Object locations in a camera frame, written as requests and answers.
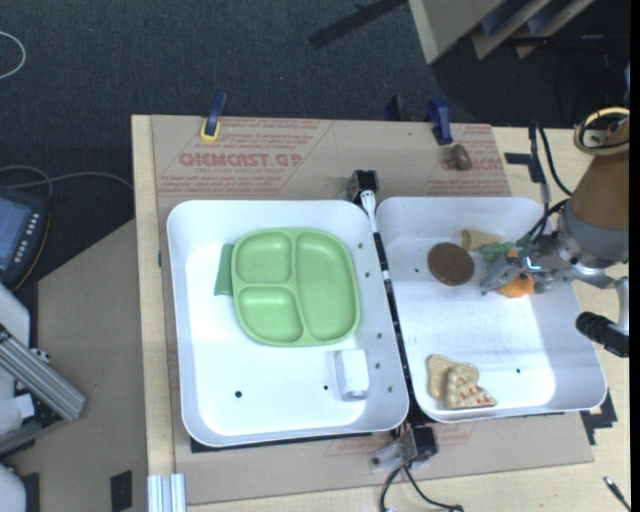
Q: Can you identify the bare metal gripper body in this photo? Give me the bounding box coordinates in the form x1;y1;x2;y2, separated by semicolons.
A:
519;233;617;295

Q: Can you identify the orange carrot with green top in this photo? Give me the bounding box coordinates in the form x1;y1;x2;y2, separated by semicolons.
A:
478;240;536;300

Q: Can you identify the beige cone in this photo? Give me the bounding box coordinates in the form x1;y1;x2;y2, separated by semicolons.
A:
460;228;504;252

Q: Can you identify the brown round biscuit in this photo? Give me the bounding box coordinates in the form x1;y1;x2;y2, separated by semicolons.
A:
426;241;476;288

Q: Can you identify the white plastic tray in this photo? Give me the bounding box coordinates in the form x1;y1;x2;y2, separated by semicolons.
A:
165;198;412;448
374;195;609;424

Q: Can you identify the tan bread slice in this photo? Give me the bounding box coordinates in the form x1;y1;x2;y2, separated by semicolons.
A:
425;353;481;401

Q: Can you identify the thin black and white rod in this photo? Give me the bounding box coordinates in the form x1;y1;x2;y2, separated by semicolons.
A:
360;189;417;427

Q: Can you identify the pizza slice with red topping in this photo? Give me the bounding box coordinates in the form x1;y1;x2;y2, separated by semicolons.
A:
444;363;498;411

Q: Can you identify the small white bottle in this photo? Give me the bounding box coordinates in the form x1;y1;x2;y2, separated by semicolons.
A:
332;348;372;402

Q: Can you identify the green divided plate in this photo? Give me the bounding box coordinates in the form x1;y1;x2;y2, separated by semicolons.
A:
213;227;362;349

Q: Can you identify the brown cardboard board red print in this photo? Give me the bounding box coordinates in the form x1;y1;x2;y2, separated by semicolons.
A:
149;114;597;506

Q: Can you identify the black cylinder on white bracket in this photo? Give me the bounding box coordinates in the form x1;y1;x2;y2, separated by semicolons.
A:
574;260;631;359

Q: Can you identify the black block with thin wires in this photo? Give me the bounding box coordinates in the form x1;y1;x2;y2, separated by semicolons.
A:
349;169;380;194
399;424;441;459

